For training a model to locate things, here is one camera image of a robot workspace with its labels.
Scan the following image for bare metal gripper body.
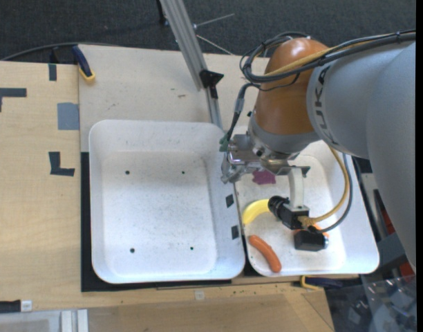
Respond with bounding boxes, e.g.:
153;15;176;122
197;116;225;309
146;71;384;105
227;133;297;176

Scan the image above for pale wood board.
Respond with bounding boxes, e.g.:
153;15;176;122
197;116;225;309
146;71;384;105
78;43;359;291

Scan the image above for black cylinder on white bracket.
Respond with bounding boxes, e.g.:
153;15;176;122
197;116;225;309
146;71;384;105
267;165;312;230

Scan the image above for yellow banana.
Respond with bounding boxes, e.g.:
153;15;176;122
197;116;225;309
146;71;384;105
241;199;273;228

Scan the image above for white plastic tray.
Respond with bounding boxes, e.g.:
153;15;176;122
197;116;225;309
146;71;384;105
88;118;247;285
231;126;381;278

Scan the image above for purple grapes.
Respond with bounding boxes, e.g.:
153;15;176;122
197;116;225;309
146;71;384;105
252;169;277;186

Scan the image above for black rectangular block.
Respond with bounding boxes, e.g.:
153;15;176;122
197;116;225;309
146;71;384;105
293;229;329;252

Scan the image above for orange sausage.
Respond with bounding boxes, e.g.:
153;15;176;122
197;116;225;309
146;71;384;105
248;234;283;274

